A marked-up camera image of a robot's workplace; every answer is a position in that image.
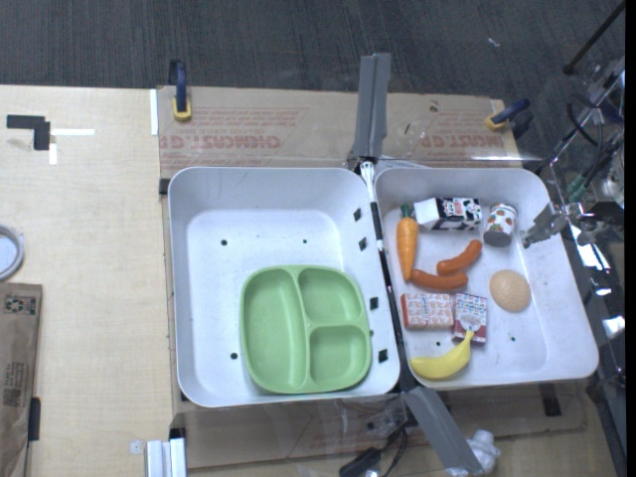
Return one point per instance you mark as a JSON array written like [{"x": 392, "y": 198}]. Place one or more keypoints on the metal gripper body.
[{"x": 598, "y": 219}]

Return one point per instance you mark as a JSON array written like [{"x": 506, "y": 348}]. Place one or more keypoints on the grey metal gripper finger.
[
  {"x": 549, "y": 215},
  {"x": 539, "y": 234}
]

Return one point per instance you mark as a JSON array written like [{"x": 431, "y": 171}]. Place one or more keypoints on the white can with fruit print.
[{"x": 500, "y": 224}]

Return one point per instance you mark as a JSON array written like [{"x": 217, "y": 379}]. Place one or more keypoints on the beige round bun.
[{"x": 510, "y": 291}]

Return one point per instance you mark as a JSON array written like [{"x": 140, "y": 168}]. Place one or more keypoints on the orange sausage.
[
  {"x": 459, "y": 260},
  {"x": 439, "y": 280}
]

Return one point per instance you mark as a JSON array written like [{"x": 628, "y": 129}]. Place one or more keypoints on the black and white milk carton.
[{"x": 454, "y": 212}]

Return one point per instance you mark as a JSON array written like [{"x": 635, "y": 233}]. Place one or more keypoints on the white plastic tray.
[
  {"x": 208, "y": 286},
  {"x": 546, "y": 336}
]

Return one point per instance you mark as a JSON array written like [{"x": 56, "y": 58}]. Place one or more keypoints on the red and white carton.
[{"x": 469, "y": 316}]

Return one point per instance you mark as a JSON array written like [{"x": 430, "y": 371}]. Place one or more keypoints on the orange carrot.
[{"x": 407, "y": 244}]

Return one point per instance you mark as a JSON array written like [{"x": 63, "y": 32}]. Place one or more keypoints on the orange packet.
[{"x": 426, "y": 311}]

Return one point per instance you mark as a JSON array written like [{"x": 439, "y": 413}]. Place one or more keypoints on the yellow banana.
[{"x": 439, "y": 365}]

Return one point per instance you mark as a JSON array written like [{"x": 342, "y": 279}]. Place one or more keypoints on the crumpled white paper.
[{"x": 484, "y": 446}]

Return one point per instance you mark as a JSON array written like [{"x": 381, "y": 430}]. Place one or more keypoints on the brown cardboard board red print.
[{"x": 318, "y": 132}]

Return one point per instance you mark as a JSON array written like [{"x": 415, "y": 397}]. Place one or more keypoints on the green divided plate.
[{"x": 270, "y": 326}]

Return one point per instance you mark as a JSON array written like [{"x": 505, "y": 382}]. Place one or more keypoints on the white tape roll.
[{"x": 19, "y": 251}]

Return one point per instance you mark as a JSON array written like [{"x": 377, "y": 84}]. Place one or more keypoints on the brown paper bag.
[{"x": 17, "y": 365}]

